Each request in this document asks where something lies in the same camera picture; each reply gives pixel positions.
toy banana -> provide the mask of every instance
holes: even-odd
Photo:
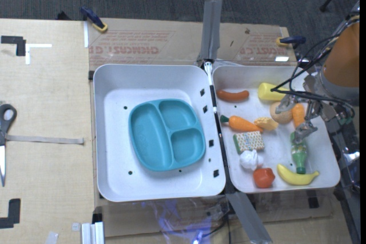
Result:
[[[319,175],[318,171],[311,174],[294,173],[282,164],[277,164],[277,172],[284,181],[292,185],[308,185]]]

bottle cap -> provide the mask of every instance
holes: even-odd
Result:
[[[305,174],[306,169],[304,167],[298,167],[298,168],[296,168],[296,173],[297,174]]]

potato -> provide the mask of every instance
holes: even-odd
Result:
[[[276,107],[280,104],[280,102],[274,102],[269,107],[269,113],[272,119],[279,124],[287,124],[292,120],[292,112],[291,110],[281,112],[280,114],[276,114]]]

wooden surface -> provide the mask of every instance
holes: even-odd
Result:
[[[52,44],[52,48],[31,49],[30,65],[24,57],[15,56],[15,45],[0,44],[0,101],[18,111],[9,134],[85,140],[83,146],[7,142],[0,217],[7,217],[13,198],[21,199],[21,215],[13,228],[0,229],[0,243],[45,243],[50,231],[59,235],[57,244],[80,243],[79,231],[71,227],[91,222],[96,190],[89,52],[84,48],[83,22],[2,19],[0,35]],[[340,204],[333,196],[330,201],[333,212],[327,217],[265,223],[273,242],[351,243]],[[232,243],[250,243],[237,220],[231,221],[230,231]],[[106,243],[191,243],[192,235],[131,235],[108,238]],[[228,243],[227,226],[204,238],[205,243]]]

scissor blade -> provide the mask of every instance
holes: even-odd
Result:
[[[5,186],[5,145],[0,146],[0,172],[1,172],[1,184]]]

